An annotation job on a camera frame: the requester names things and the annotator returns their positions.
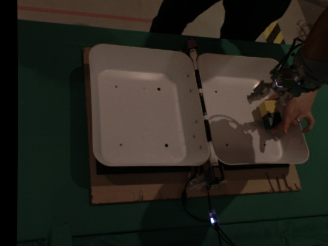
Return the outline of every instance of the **white plastic tray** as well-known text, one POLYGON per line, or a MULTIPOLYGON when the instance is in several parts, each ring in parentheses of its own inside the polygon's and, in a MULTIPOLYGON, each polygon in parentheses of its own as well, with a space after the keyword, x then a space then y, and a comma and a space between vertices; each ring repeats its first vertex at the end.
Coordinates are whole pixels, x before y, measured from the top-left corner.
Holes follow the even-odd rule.
POLYGON ((301 126, 288 134, 265 130, 258 111, 264 99, 247 100, 277 62, 268 58, 202 54, 198 60, 204 102, 213 146, 219 159, 230 165, 304 163, 309 150, 301 126))
MULTIPOLYGON (((89 54, 92 145, 113 167, 198 166, 209 158, 191 59, 182 52, 97 45, 89 54)), ((198 57, 213 145, 229 165, 304 163, 301 127, 264 129, 247 95, 270 81, 273 59, 219 54, 198 57)))
POLYGON ((190 58, 97 45, 89 54, 92 142, 106 166, 196 166, 209 149, 190 58))

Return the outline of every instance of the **yellow object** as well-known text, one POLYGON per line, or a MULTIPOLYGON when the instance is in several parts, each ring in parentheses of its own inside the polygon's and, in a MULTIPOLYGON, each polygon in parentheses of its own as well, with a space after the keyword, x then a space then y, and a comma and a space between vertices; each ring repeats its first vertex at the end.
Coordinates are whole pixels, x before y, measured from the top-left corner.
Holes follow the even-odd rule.
POLYGON ((271 129, 281 122, 281 116, 275 100, 265 100, 259 106, 264 128, 271 129))
POLYGON ((278 21, 272 22, 263 32, 264 38, 268 43, 286 44, 283 39, 278 21))

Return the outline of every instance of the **black cable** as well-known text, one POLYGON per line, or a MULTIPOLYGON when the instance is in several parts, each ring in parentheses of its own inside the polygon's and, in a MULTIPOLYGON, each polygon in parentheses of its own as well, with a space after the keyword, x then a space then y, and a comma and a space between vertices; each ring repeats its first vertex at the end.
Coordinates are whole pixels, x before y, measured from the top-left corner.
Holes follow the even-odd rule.
MULTIPOLYGON (((209 212, 212 213, 213 210, 212 210, 212 207, 211 207, 211 197, 210 197, 210 188, 211 186, 207 186, 207 196, 208 196, 208 202, 209 202, 209 212)), ((218 223, 218 220, 217 221, 214 221, 214 223, 211 223, 210 222, 210 225, 212 228, 215 229, 215 231, 217 232, 217 235, 219 237, 219 245, 221 246, 222 245, 222 242, 221 242, 221 233, 223 235, 223 239, 229 243, 231 246, 236 246, 232 240, 223 232, 223 230, 220 228, 219 226, 219 223, 218 223)))
POLYGON ((187 181, 186 185, 184 186, 184 189, 183 189, 183 192, 182 192, 182 196, 181 196, 181 202, 182 202, 182 206, 185 210, 185 212, 187 212, 187 214, 191 217, 193 217, 194 219, 198 220, 198 221, 202 221, 202 222, 208 222, 207 219, 202 219, 202 218, 198 218, 196 217, 195 215, 191 214, 188 210, 187 210, 187 207, 186 207, 186 202, 187 202, 187 186, 189 184, 189 182, 194 179, 197 175, 197 171, 198 171, 198 167, 195 167, 195 173, 194 175, 192 175, 190 177, 190 179, 187 181))
POLYGON ((282 67, 284 67, 284 65, 286 64, 286 62, 287 62, 288 58, 290 57, 290 55, 292 54, 292 52, 293 52, 296 48, 302 46, 303 43, 304 43, 304 41, 303 41, 302 39, 300 39, 300 38, 298 38, 298 37, 297 37, 297 38, 294 38, 293 43, 292 43, 291 47, 289 48, 287 54, 286 54, 286 55, 280 60, 280 62, 279 62, 279 64, 278 64, 277 66, 282 66, 282 67))
MULTIPOLYGON (((199 218, 193 214, 191 214, 188 210, 187 210, 187 207, 186 207, 186 201, 187 201, 187 186, 189 184, 189 182, 191 180, 193 180, 196 175, 197 175, 197 172, 198 172, 198 167, 195 167, 195 173, 189 178, 189 180, 187 181, 186 185, 184 186, 184 189, 183 189, 183 192, 182 192, 182 196, 181 196, 181 202, 182 202, 182 206, 184 208, 184 210, 186 211, 186 213, 188 215, 190 215, 191 217, 193 217, 194 219, 198 220, 198 221, 202 221, 202 222, 207 222, 210 224, 210 226, 212 228, 214 228, 214 230, 216 231, 217 235, 218 235, 218 239, 219 239, 219 246, 222 246, 222 239, 224 239, 224 241, 228 244, 230 244, 231 246, 236 246, 232 240, 223 232, 223 230, 219 227, 219 224, 217 221, 215 221, 214 223, 211 223, 210 220, 208 219, 202 219, 202 218, 199 218)), ((207 190, 207 195, 208 195, 208 204, 209 204, 209 212, 211 213, 212 212, 212 206, 211 206, 211 197, 210 197, 210 188, 211 188, 211 185, 207 185, 206 186, 206 190, 207 190)))
POLYGON ((305 37, 305 38, 306 38, 306 37, 308 36, 308 34, 306 33, 304 27, 308 27, 308 26, 309 26, 309 25, 307 24, 307 22, 306 22, 305 20, 300 20, 300 21, 298 21, 296 24, 297 24, 297 25, 299 26, 299 28, 301 29, 301 30, 299 31, 299 36, 298 36, 298 38, 300 38, 300 39, 303 39, 303 38, 301 38, 301 37, 305 37))

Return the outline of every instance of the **green table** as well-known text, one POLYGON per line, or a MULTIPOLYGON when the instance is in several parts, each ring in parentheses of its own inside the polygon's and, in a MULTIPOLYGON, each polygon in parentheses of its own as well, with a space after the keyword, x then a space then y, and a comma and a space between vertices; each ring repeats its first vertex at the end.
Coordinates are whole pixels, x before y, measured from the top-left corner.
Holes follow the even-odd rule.
MULTIPOLYGON (((288 45, 194 37, 205 52, 280 60, 288 45)), ((180 200, 90 205, 82 49, 180 50, 186 36, 18 20, 17 245, 218 245, 180 200)), ((236 245, 328 245, 328 86, 313 106, 299 192, 212 197, 236 245)), ((207 218, 206 198, 188 209, 207 218)))

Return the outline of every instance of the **red line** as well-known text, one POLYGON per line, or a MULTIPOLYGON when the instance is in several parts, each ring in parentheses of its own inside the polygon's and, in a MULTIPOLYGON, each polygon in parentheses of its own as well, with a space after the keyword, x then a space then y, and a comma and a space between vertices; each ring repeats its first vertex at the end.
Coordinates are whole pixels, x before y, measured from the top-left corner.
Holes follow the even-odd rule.
POLYGON ((33 11, 33 12, 42 12, 42 13, 51 13, 51 14, 78 15, 78 16, 109 18, 109 19, 116 19, 116 20, 126 20, 126 21, 146 22, 146 23, 152 22, 151 19, 145 19, 145 18, 127 17, 127 16, 109 15, 109 14, 75 12, 75 11, 46 9, 46 8, 28 7, 28 6, 17 6, 17 9, 22 10, 22 11, 33 11))

